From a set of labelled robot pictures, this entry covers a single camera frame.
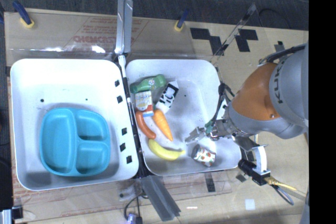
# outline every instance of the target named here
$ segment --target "orange carrot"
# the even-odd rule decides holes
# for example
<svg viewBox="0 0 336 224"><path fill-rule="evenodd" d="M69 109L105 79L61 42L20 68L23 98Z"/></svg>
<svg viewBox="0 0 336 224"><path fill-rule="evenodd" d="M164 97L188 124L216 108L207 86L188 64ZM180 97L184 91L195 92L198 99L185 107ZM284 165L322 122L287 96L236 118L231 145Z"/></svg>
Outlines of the orange carrot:
<svg viewBox="0 0 336 224"><path fill-rule="evenodd" d="M168 121L166 119L166 116L163 114L163 112L160 109L154 110L154 116L153 120L156 123L156 125L159 127L161 132L170 140L173 141L173 134L169 128Z"/></svg>

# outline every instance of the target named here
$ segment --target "black cable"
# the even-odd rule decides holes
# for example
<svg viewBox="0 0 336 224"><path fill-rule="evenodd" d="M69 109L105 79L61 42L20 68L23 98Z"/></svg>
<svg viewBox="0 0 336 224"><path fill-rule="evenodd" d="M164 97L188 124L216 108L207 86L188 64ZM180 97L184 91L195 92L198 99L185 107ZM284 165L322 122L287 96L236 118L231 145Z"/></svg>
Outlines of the black cable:
<svg viewBox="0 0 336 224"><path fill-rule="evenodd" d="M225 89L229 92L229 94L231 94L232 97L235 97L235 94L232 92L231 88L228 85L225 85Z"/></svg>
<svg viewBox="0 0 336 224"><path fill-rule="evenodd" d="M145 193L141 193L139 195L137 195L136 197L134 197L132 200L129 201L129 203L125 206L124 208L124 217L126 220L128 220L128 215L127 215L127 209L129 207L129 205L134 201L136 200L136 203L137 203L137 207L138 207L138 216L137 218L141 219L141 216L140 216L140 205L139 205L139 197L143 197L143 196L146 196Z"/></svg>
<svg viewBox="0 0 336 224"><path fill-rule="evenodd" d="M303 50L305 47L306 47L305 45L299 45L299 46L291 47L286 50L276 52L274 54L267 56L266 62L274 62L275 60L281 58L282 56L285 56L287 54L294 54L295 52L299 50Z"/></svg>
<svg viewBox="0 0 336 224"><path fill-rule="evenodd" d="M217 103L217 108L216 108L216 113L215 115L212 117L211 121L212 121L212 124L211 126L214 126L215 125L215 122L216 122L216 119L217 119L217 116L218 116L218 113L219 113L219 109L222 105L222 102L223 102L223 98L226 97L226 84L225 83L221 83L219 86L218 86L218 94L219 94L219 98L218 98L218 103Z"/></svg>
<svg viewBox="0 0 336 224"><path fill-rule="evenodd" d="M285 18L283 15L281 15L279 12L277 12L276 10L271 9L271 8L263 8L263 9L261 9L261 10L259 11L259 13L258 13L258 20L259 20L259 23L260 23L260 26L261 26L261 27L264 27L264 25L263 25L263 23L262 23L262 21L261 21L261 19L260 19L260 16L261 16L261 14L262 14L264 11L274 12L275 14L279 15L279 16L282 17L282 18L284 19L284 21L286 22L288 29L291 29L291 27L290 27L288 21L286 20L286 18Z"/></svg>
<svg viewBox="0 0 336 224"><path fill-rule="evenodd" d="M270 185L273 189L275 189L275 191L280 195L280 197L282 199L284 199L287 203L289 203L290 205L294 205L294 201L292 198L290 198L290 196L279 186L277 185Z"/></svg>

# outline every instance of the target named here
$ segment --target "green bottle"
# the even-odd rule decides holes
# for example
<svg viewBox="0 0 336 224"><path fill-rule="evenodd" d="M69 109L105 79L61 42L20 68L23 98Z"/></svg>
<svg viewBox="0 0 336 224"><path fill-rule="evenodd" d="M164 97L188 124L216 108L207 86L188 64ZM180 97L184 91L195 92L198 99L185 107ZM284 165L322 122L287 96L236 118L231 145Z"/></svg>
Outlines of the green bottle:
<svg viewBox="0 0 336 224"><path fill-rule="evenodd" d="M131 93L137 93L142 91L152 91L157 88L163 87L167 84L167 81L163 75L157 75L156 77L150 77L142 80L138 84L132 84L130 86Z"/></svg>

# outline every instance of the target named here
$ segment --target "yellow banana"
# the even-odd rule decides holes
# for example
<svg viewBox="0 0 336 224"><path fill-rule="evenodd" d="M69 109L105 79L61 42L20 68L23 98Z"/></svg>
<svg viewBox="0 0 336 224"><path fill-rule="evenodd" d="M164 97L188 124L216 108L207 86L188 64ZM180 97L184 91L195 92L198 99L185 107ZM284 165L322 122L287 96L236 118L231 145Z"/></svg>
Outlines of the yellow banana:
<svg viewBox="0 0 336 224"><path fill-rule="evenodd" d="M185 150L182 151L172 151L167 150L163 146L161 146L157 141L154 139L148 139L148 146L150 150L158 157L163 158L167 161L174 161L176 160L180 155L185 153Z"/></svg>

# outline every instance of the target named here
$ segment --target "blue divided plate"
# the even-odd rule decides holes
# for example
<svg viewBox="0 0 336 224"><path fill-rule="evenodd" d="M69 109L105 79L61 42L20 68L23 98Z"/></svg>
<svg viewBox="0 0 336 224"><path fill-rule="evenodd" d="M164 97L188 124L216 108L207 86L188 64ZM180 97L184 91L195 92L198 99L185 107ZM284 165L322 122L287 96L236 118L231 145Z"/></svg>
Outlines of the blue divided plate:
<svg viewBox="0 0 336 224"><path fill-rule="evenodd" d="M110 132L98 113L73 108L50 110L40 131L44 167L60 176L93 176L109 165Z"/></svg>

